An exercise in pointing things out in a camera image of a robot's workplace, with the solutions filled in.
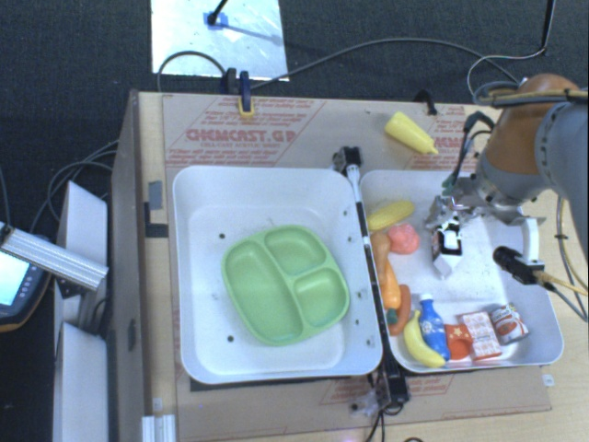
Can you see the yellow squeeze bottle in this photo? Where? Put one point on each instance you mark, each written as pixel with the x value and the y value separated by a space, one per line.
pixel 407 131

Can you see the black and white carton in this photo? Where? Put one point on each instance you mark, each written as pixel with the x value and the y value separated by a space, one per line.
pixel 445 253

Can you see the white plastic tray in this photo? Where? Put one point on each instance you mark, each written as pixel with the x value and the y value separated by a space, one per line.
pixel 207 191
pixel 483 288

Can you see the red and white carton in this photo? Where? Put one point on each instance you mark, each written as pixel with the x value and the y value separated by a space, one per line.
pixel 483 336

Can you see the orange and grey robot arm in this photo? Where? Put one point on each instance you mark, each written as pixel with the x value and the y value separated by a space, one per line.
pixel 520 145

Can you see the green divided plate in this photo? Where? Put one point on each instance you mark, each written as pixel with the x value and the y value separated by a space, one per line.
pixel 257 288

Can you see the thin black and white rod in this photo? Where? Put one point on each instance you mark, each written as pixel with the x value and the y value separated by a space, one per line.
pixel 368 251

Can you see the red carton with yellow stars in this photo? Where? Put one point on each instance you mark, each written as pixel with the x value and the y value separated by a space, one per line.
pixel 458 341

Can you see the orange carrot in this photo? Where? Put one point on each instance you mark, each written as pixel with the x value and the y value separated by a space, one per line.
pixel 390 283

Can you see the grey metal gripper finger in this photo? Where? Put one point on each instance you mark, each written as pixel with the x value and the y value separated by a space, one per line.
pixel 465 217
pixel 435 212

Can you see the pink ridged toy food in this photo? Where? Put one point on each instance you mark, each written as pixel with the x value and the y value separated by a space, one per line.
pixel 405 239

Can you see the blue and white bottle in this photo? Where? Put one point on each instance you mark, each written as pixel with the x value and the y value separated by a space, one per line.
pixel 433 327

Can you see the orange sausage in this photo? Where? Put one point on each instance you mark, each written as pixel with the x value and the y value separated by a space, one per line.
pixel 405 309

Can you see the yellow toy corn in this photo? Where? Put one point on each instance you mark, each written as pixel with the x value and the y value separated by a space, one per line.
pixel 391 214

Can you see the black cylinder on white bracket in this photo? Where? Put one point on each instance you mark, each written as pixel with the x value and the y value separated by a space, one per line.
pixel 515 260

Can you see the yellow banana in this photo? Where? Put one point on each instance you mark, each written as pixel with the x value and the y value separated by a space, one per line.
pixel 416 343

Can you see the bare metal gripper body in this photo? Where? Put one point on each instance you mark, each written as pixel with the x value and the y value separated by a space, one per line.
pixel 478 196

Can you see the red and white packet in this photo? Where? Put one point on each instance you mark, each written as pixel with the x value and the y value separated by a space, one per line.
pixel 508 324

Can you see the brown cardboard board red print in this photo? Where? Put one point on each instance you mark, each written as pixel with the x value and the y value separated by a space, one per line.
pixel 285 131

